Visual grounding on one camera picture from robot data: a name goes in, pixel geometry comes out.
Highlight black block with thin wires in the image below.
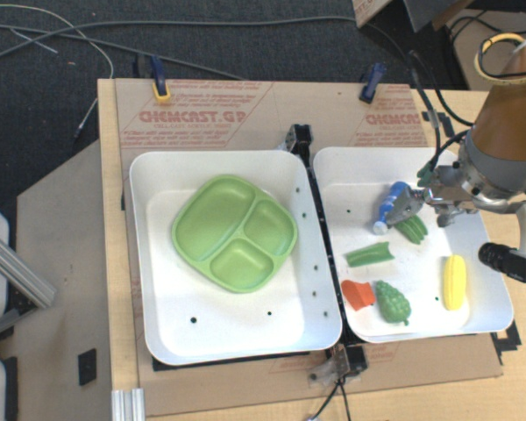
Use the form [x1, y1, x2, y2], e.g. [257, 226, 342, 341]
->
[283, 123, 313, 155]
[308, 343, 370, 386]

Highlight thin black rod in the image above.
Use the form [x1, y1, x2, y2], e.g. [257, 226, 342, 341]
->
[295, 146, 351, 351]

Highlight green celery piece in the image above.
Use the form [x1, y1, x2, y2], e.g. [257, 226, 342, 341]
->
[344, 241, 396, 268]

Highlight green divided plate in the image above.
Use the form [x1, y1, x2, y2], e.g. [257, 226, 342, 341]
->
[170, 173, 300, 295]

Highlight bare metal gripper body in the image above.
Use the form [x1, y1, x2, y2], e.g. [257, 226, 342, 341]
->
[422, 163, 526, 228]

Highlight black cylinder on white bracket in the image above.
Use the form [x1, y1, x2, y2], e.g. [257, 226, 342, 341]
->
[478, 200, 526, 285]

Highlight brown cardboard board, red print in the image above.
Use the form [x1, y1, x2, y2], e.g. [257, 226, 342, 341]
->
[113, 78, 505, 417]

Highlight green pea pods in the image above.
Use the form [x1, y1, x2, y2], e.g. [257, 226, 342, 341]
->
[393, 213, 430, 246]

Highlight orange carrot piece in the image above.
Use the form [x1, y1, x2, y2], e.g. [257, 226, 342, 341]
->
[339, 279, 377, 312]

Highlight yellow corn cob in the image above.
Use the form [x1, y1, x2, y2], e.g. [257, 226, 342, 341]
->
[442, 253, 468, 312]

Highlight blue and white bottle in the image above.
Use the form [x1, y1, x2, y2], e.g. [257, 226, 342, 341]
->
[372, 180, 414, 237]

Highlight white plastic tray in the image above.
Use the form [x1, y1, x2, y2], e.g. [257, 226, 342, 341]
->
[311, 146, 515, 345]
[128, 148, 345, 367]

